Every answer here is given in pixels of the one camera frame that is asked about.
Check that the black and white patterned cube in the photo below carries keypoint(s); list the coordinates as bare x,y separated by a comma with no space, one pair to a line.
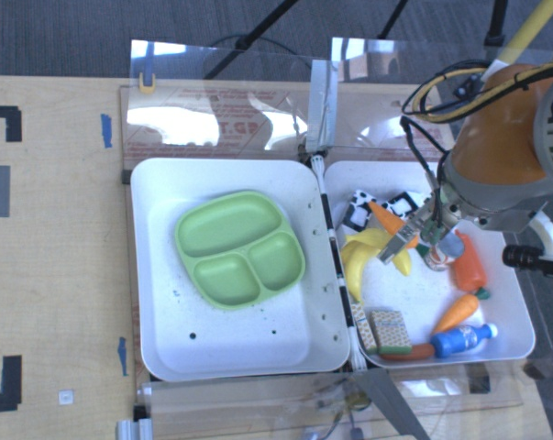
403,204
358,211

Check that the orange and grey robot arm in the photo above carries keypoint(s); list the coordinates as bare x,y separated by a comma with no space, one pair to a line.
496,131

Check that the yellow banana bunch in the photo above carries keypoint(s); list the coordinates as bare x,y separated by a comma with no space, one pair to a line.
358,264

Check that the green divided plate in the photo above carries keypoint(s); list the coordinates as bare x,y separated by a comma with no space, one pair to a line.
230,225

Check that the thin orange patterned carton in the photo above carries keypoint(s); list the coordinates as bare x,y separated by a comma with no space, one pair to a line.
364,330

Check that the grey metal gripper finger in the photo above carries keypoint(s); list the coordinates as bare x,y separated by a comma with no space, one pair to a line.
396,245

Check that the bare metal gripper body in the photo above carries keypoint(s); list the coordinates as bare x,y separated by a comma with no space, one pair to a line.
445,220

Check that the orange carrot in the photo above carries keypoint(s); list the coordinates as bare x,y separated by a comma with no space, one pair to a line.
457,314
386,218

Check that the black cylinder on white bracket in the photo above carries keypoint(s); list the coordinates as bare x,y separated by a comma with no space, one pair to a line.
523,257

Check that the thin black and white rod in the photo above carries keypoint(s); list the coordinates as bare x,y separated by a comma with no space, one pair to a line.
331,234

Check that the small red and white can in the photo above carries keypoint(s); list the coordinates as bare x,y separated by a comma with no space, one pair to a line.
441,257

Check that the orange patterned carton green base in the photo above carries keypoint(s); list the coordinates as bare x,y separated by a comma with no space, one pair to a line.
390,330

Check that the blue bottle white cap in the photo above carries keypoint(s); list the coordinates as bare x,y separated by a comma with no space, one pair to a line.
457,341

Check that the white plastic tray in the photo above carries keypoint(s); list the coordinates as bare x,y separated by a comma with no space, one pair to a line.
239,346
413,291

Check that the red brown sausage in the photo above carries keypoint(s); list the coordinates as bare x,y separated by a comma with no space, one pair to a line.
418,352

